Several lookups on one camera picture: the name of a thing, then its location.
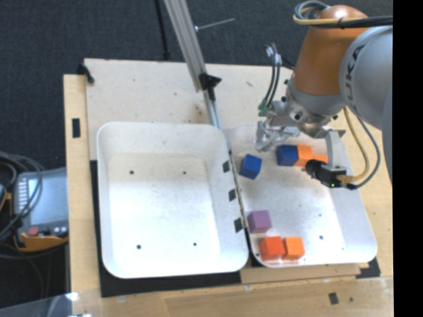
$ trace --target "dark floor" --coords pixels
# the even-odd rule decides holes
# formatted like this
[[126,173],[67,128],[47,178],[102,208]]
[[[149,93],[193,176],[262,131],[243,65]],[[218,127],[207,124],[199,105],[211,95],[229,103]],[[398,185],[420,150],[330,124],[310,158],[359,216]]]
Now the dark floor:
[[[268,42],[295,63],[307,29],[292,14],[304,1],[187,3],[198,26],[236,19],[200,31],[207,63],[269,65],[262,49]],[[393,0],[319,1],[368,16],[393,14]],[[171,60],[182,61],[164,9],[163,17]],[[162,54],[154,0],[0,0],[0,151],[30,157],[47,169],[65,166],[63,74],[76,73],[86,57],[157,60]],[[39,299],[41,287],[48,296],[66,292],[64,264],[63,250],[34,260],[36,268],[0,258],[0,308]]]

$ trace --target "purple cube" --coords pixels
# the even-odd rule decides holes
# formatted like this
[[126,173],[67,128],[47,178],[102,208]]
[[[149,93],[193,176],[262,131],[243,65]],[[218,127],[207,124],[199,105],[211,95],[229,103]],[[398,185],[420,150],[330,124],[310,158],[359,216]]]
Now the purple cube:
[[252,211],[247,217],[250,233],[260,234],[266,232],[272,227],[270,215],[267,210]]

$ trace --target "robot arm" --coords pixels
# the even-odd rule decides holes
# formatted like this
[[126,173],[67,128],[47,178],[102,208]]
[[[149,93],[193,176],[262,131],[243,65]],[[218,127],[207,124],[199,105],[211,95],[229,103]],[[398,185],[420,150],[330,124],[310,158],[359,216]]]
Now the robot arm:
[[348,6],[308,1],[296,6],[294,20],[310,28],[286,95],[260,105],[266,119],[258,122],[256,150],[271,151],[299,132],[325,138],[329,163],[306,171],[324,184],[345,186],[354,179],[339,176],[346,173],[336,154],[344,131],[334,133],[327,124],[348,107],[383,132],[392,181],[392,17],[368,18]]

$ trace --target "block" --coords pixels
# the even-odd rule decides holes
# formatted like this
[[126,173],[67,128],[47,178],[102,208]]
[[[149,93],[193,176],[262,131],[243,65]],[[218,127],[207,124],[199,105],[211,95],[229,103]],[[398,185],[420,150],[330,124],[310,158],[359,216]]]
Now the block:
[[272,227],[270,215],[267,210],[252,211],[248,217],[249,229],[251,234],[260,234],[266,232]]
[[289,236],[283,239],[286,254],[282,257],[286,261],[297,261],[305,255],[304,243],[301,237]]
[[246,154],[239,169],[241,176],[255,180],[260,173],[262,166],[262,159],[254,155]]
[[258,243],[258,248],[264,261],[281,260],[286,254],[281,236],[264,237]]
[[298,149],[296,145],[280,145],[276,149],[278,166],[293,166],[298,161]]
[[294,166],[305,166],[308,160],[313,160],[313,148],[309,145],[297,145],[298,161]]
[[319,161],[323,161],[325,163],[328,163],[328,156],[327,155],[318,155],[318,154],[314,154],[313,158],[315,160],[319,160]]

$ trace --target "blue cube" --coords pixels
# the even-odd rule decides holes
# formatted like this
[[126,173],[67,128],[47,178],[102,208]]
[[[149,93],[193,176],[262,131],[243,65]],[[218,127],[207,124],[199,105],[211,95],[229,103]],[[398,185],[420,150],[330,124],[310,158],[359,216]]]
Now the blue cube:
[[298,161],[298,149],[296,145],[280,145],[276,149],[278,166],[293,166]]
[[239,169],[239,174],[241,176],[250,178],[254,180],[258,173],[260,172],[260,168],[262,166],[262,159],[250,154],[246,154]]

